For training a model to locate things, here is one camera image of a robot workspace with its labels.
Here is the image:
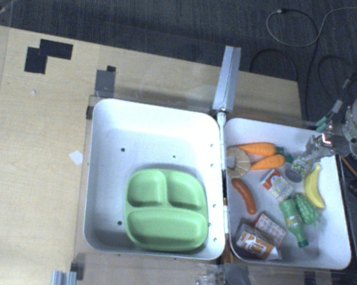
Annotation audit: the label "orange and white juice carton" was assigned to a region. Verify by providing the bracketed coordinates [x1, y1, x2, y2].
[232, 222, 287, 263]

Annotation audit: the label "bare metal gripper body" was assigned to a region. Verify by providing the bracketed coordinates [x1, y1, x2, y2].
[307, 105, 357, 160]

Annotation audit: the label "green plastic bottle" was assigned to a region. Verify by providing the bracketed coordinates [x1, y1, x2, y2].
[274, 197, 315, 249]

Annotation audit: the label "green and white can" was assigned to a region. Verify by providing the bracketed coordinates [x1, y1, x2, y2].
[283, 154, 313, 185]

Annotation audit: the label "green grapes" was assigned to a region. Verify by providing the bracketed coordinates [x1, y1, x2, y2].
[290, 193, 323, 227]

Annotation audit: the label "green divided plate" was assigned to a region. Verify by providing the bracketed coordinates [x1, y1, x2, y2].
[118, 164, 217, 259]

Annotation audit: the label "orange patterned carton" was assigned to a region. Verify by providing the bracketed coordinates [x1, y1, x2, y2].
[250, 211, 289, 248]

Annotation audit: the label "orange carrot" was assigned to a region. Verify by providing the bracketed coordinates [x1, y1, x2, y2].
[249, 150, 294, 176]
[236, 139, 286, 160]

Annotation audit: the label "yellow banana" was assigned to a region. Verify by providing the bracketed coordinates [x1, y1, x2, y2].
[301, 162, 331, 210]

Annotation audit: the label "red-orange sausage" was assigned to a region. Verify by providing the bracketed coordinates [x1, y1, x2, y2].
[227, 177, 261, 216]

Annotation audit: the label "white plastic tray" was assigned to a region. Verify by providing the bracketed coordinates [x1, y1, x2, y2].
[74, 96, 243, 268]
[207, 116, 357, 276]

